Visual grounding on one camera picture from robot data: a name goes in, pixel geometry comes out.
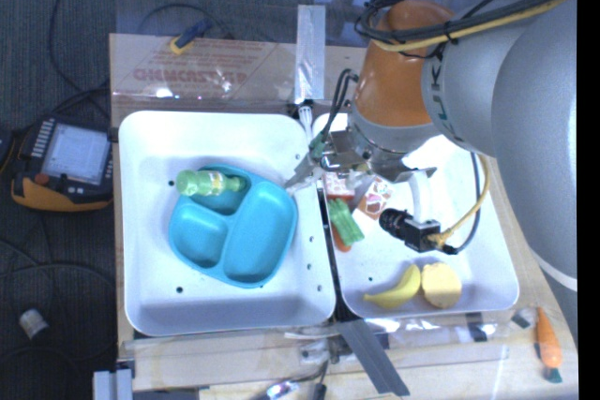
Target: white sink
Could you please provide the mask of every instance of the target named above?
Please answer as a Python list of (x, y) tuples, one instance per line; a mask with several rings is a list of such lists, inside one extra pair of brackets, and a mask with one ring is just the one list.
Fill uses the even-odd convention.
[(308, 151), (277, 114), (138, 111), (119, 128), (125, 311), (151, 336), (316, 325), (336, 301), (316, 187), (294, 195), (298, 223), (277, 273), (242, 289), (186, 265), (169, 246), (177, 172), (227, 163), (283, 185)]

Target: green toy item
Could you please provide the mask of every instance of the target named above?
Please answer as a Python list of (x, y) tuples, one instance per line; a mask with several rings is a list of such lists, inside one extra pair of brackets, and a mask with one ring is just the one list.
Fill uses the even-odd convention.
[(246, 186), (246, 179), (236, 175), (225, 175), (218, 170), (182, 170), (175, 179), (181, 195), (203, 197), (221, 195), (226, 190), (239, 192)]
[(350, 246), (365, 238), (363, 231), (353, 219), (350, 209), (342, 199), (331, 199), (327, 201), (329, 207), (329, 217), (336, 227), (339, 238), (346, 245)]

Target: device screen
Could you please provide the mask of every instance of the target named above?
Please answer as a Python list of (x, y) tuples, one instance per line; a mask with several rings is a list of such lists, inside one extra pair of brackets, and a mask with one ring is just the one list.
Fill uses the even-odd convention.
[(106, 134), (78, 126), (57, 124), (42, 171), (54, 177), (100, 185), (111, 144)]

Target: white basin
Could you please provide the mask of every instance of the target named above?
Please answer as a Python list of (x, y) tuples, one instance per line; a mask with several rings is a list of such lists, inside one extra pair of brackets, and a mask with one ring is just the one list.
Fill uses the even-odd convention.
[[(317, 118), (314, 132), (320, 131), (325, 122), (326, 116)], [(341, 130), (346, 125), (347, 116), (339, 114), (331, 128)], [(431, 217), (427, 218), (438, 220), (442, 230), (454, 225), (475, 204), (470, 153), (442, 135), (427, 141), (404, 161), (411, 168), (437, 168), (429, 179), (431, 192), (427, 208)], [(409, 183), (390, 184), (389, 187), (392, 193), (385, 208), (407, 210), (413, 214), (413, 193)], [(342, 297), (357, 316), (365, 319), (420, 319), (507, 311), (516, 303), (519, 294), (517, 274), (490, 195), (481, 207), (481, 218), (472, 241), (457, 255), (445, 255), (435, 250), (417, 253), (384, 231), (377, 221), (357, 210), (352, 215), (365, 233), (365, 239), (353, 244), (350, 252), (340, 252), (336, 248), (335, 255)], [(473, 218), (470, 218), (448, 244), (462, 245), (472, 224)], [(436, 261), (449, 264), (462, 282), (462, 295), (452, 307), (436, 308), (422, 294), (393, 309), (381, 308), (363, 299), (365, 293), (378, 293), (393, 287), (410, 264), (423, 268)]]
[(283, 185), (308, 151), (304, 129), (277, 114), (138, 111), (119, 128), (125, 311), (151, 336), (316, 325), (335, 291), (316, 187), (294, 199), (298, 224), (277, 273), (241, 289), (186, 265), (168, 226), (177, 172), (227, 163)]

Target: handheld device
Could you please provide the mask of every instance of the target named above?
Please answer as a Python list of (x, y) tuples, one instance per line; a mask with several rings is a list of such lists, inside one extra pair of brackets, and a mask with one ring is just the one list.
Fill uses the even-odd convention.
[(113, 155), (106, 131), (69, 117), (38, 119), (22, 141), (10, 193), (36, 210), (82, 212), (113, 199)]

